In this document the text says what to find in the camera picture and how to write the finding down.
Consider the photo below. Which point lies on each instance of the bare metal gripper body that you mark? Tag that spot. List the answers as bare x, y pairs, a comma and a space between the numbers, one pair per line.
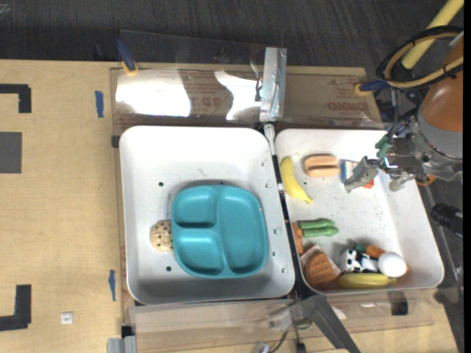
403, 156

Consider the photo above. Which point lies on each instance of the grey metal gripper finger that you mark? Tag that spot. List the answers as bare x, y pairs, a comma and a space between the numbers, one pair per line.
398, 182
362, 173

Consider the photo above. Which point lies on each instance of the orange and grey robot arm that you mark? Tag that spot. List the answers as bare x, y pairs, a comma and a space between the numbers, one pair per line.
443, 101

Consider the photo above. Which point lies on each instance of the small orange block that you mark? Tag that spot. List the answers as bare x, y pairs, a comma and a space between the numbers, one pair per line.
369, 185

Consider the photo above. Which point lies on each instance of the sausage in bun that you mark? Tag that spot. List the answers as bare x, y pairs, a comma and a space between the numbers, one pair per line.
321, 165

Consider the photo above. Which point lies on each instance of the white plastic tray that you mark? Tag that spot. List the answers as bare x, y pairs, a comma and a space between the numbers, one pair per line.
206, 153
368, 215

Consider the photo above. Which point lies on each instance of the green bean pod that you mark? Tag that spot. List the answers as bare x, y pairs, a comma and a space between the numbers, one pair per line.
322, 232
316, 224

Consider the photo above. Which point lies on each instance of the yellow banana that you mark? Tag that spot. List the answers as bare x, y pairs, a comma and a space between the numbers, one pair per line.
290, 180
364, 281

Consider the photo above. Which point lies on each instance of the orange carrot with green end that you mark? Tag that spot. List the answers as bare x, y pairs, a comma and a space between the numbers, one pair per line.
373, 250

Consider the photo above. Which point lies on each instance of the white egg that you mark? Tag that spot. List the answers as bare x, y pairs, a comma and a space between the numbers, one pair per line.
392, 264

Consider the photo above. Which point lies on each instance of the black and white carton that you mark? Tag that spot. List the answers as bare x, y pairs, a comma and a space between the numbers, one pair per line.
355, 261

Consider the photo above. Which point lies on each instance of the brown printed packet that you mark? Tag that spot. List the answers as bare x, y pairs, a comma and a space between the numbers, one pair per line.
308, 252

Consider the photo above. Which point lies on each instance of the brown waffle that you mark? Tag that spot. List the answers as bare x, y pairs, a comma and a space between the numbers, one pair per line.
321, 270

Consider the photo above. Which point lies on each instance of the blue divided plate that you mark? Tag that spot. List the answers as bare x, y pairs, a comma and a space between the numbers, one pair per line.
239, 230

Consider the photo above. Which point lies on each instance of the yellow padded pole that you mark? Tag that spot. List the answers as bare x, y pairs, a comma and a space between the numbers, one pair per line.
434, 24

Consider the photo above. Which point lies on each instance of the tan chocolate chip biscuit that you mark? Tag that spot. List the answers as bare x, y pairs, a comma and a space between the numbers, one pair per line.
160, 235

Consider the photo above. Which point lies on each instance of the small white square block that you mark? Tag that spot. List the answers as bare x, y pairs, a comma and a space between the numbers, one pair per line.
66, 317

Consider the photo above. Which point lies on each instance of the black cylinder on white bracket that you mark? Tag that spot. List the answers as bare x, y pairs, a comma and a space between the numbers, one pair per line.
447, 215

